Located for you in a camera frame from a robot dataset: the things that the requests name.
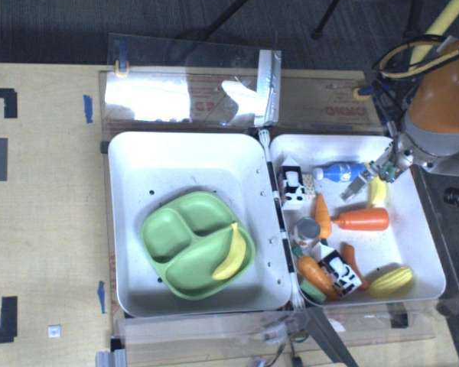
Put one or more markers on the small can grey lid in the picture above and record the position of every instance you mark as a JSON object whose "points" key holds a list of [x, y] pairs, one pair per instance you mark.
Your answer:
{"points": [[306, 231]]}

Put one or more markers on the yellow corn cob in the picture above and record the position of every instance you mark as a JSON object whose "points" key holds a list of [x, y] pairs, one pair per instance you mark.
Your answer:
{"points": [[391, 282]]}

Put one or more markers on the orange bottle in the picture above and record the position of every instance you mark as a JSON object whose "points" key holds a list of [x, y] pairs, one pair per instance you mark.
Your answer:
{"points": [[365, 219]]}

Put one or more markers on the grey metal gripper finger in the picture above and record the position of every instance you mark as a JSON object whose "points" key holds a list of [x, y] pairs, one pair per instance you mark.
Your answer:
{"points": [[359, 190], [353, 186]]}

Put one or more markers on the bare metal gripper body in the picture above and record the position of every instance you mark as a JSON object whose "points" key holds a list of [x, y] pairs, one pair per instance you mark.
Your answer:
{"points": [[390, 163]]}

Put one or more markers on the yellow banana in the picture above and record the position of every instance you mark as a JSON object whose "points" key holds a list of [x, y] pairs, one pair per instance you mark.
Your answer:
{"points": [[235, 252], [378, 193]]}

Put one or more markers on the green divided plate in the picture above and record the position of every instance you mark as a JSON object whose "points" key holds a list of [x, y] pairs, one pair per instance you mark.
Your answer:
{"points": [[180, 239]]}

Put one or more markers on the small white square piece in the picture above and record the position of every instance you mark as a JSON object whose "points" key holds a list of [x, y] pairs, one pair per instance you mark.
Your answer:
{"points": [[54, 331]]}

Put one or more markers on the orange carrot green top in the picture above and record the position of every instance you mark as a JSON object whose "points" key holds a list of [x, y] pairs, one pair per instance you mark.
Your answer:
{"points": [[315, 273]]}

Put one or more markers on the pale waffle biscuit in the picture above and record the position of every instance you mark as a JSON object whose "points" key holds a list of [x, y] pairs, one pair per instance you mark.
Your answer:
{"points": [[309, 186]]}

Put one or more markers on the green block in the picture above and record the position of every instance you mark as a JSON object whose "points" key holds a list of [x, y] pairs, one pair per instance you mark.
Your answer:
{"points": [[312, 291]]}

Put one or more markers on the blue bottle white cap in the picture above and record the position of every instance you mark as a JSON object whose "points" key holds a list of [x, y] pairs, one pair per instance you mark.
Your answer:
{"points": [[340, 172]]}

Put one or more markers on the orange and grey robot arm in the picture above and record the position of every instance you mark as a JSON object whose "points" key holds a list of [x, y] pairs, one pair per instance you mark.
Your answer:
{"points": [[438, 101]]}

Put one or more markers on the white plastic tray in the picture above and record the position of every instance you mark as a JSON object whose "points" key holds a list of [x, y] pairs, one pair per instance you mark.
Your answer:
{"points": [[409, 243], [145, 159]]}

